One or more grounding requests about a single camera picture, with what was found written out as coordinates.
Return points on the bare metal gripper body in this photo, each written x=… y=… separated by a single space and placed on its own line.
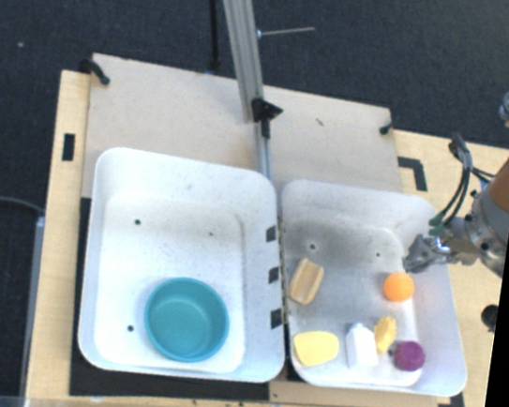
x=471 y=246

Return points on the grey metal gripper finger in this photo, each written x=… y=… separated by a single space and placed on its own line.
x=434 y=262
x=417 y=253

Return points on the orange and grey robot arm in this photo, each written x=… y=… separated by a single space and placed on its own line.
x=505 y=188

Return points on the orange ball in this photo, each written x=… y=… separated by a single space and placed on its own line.
x=399 y=287

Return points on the white plastic tray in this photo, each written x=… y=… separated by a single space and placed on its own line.
x=352 y=212
x=177 y=214

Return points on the yellow toy banana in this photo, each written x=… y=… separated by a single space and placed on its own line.
x=385 y=333

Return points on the purple toy grapes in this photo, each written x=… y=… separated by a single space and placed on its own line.
x=409 y=356

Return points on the white carton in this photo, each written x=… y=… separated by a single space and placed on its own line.
x=361 y=347

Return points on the tan toy bread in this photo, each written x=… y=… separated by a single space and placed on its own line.
x=305 y=282

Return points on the yellow toy cheese slice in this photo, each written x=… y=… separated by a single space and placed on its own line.
x=315 y=348

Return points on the thin black and white rod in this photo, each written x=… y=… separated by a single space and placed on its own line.
x=267 y=157

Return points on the black block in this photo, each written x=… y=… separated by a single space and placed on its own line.
x=265 y=108

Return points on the teal bowl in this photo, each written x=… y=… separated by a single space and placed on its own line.
x=187 y=320

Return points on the pale flat board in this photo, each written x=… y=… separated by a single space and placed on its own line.
x=178 y=110

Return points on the black cylinder on white bracket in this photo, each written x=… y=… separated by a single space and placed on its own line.
x=489 y=316

